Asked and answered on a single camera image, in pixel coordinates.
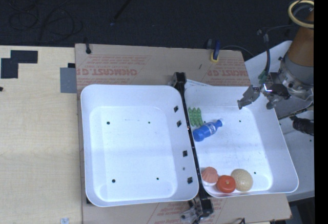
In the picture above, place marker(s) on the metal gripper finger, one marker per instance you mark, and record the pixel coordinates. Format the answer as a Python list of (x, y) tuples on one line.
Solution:
[(270, 105), (249, 96)]

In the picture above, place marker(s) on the beige round bread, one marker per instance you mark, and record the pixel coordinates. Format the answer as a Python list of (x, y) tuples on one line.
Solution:
[(242, 179)]

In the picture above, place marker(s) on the white plastic tray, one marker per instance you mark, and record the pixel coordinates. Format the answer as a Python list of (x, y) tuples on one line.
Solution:
[(133, 151), (241, 146)]

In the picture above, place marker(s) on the blue plastic bottle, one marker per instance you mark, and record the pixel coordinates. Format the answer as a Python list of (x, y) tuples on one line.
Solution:
[(205, 130)]

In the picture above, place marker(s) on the brown cardboard board red print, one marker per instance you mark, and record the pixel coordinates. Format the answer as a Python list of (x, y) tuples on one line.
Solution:
[(133, 69)]

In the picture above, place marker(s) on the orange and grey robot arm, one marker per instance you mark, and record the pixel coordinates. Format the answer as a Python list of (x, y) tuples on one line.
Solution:
[(302, 46)]

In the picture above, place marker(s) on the black cylinder on white bracket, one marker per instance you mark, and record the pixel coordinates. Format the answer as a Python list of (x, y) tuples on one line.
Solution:
[(303, 126)]

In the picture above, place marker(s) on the red tomato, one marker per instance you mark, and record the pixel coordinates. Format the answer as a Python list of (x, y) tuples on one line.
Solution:
[(226, 184)]

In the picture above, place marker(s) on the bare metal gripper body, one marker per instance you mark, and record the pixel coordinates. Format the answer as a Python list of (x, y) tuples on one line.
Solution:
[(294, 100)]

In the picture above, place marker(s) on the green pea pods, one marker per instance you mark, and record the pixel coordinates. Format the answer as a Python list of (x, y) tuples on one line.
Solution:
[(195, 116)]

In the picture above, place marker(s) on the thin black rod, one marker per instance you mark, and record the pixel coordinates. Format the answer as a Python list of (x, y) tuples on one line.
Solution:
[(191, 135)]

